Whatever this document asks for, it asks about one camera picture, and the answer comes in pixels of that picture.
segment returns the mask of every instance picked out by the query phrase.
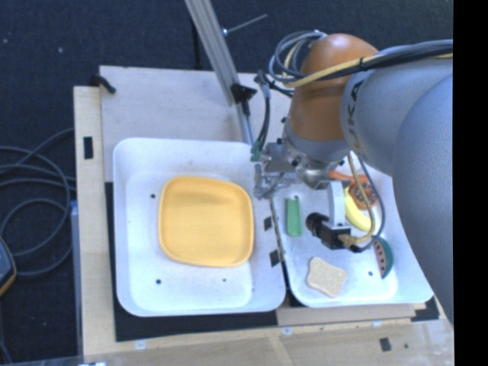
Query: metal bar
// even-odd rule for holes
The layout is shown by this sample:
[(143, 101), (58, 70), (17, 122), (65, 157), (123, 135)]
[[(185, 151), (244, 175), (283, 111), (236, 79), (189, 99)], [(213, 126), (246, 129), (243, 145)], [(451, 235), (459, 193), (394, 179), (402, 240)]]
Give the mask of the metal bar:
[[(231, 87), (240, 84), (236, 67), (230, 55), (226, 41), (222, 34), (214, 7), (210, 0), (185, 0), (191, 18), (197, 28), (204, 49), (207, 52), (213, 70), (217, 75), (220, 87), (229, 105), (235, 104)], [(254, 143), (251, 123), (247, 115), (244, 115), (241, 107), (237, 107), (239, 126), (242, 140), (246, 143)]]

